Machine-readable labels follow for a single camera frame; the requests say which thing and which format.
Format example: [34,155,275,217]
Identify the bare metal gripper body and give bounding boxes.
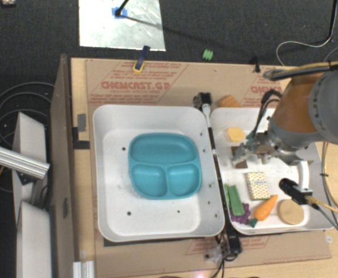
[245,131,299,166]

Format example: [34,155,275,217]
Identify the brown chocolate bar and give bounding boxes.
[231,145,249,169]

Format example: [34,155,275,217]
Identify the yellow round biscuit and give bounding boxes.
[226,126,245,142]

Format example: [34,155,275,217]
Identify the thin black and white rod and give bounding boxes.
[202,103,235,243]

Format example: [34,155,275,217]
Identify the white and yellow patterned carton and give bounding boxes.
[244,171,271,201]

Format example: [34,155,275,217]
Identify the orange carrot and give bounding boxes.
[247,194,279,229]

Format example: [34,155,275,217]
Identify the orange waffle biscuit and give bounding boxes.
[218,94,242,108]

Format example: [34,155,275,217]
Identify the tan round biscuit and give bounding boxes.
[276,199,306,226]

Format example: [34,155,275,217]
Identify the purple grapes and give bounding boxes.
[230,202,251,225]

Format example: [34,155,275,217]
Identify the white plastic tray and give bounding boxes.
[92,104,226,243]
[209,107,338,236]

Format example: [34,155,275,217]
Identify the blue divided plate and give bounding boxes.
[127,132,203,200]

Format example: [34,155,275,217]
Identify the brown cardboard board red print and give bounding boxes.
[69,57,332,278]

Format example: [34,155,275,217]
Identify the black cylinder on white bracket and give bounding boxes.
[278,160,314,206]

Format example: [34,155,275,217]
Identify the black block with thin wires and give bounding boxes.
[193,92,214,109]
[220,232,243,257]

